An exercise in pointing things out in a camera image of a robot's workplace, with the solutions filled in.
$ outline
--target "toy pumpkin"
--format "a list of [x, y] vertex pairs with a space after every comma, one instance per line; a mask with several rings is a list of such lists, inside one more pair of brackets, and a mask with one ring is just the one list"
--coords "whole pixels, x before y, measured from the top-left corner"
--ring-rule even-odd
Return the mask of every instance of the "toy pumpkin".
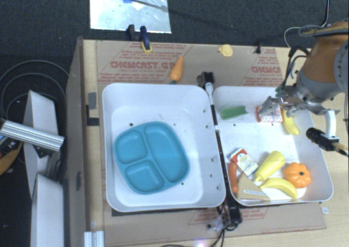
[[285, 168], [286, 180], [290, 181], [297, 189], [306, 187], [311, 182], [310, 172], [305, 165], [292, 162]]

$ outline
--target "yellow clip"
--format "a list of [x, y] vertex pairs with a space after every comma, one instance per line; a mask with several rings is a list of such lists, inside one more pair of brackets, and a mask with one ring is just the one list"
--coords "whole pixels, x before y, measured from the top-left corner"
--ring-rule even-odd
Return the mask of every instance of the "yellow clip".
[[146, 47], [144, 46], [144, 42], [141, 42], [142, 45], [142, 49], [144, 53], [152, 53], [153, 52], [153, 48], [152, 45], [149, 43], [149, 49], [146, 49]]

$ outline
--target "toy banana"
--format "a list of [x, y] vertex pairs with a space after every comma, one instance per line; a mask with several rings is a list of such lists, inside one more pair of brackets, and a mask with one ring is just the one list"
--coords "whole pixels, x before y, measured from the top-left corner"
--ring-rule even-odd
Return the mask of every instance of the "toy banana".
[[286, 115], [286, 110], [285, 109], [282, 109], [281, 114], [282, 114], [282, 118], [284, 120], [283, 124], [284, 124], [284, 127], [285, 127], [286, 131], [290, 135], [298, 135], [299, 134], [299, 130], [296, 127], [296, 125], [294, 124], [294, 122], [293, 122], [293, 117], [288, 117]]
[[283, 178], [270, 178], [263, 185], [260, 186], [263, 188], [275, 188], [283, 191], [285, 194], [291, 198], [297, 198], [296, 187], [289, 181]]

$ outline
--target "yellow bottle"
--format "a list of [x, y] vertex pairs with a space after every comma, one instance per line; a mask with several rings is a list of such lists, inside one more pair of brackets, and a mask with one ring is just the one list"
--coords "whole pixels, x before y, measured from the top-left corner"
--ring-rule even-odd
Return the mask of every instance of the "yellow bottle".
[[265, 181], [275, 171], [282, 168], [286, 159], [279, 151], [272, 151], [255, 172], [255, 182]]

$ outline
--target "blue plate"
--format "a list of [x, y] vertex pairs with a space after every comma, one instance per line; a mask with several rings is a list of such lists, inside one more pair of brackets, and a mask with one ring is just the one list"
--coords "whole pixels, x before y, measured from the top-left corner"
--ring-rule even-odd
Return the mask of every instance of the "blue plate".
[[189, 160], [172, 128], [150, 122], [121, 133], [114, 156], [128, 185], [139, 194], [152, 194], [186, 178]]

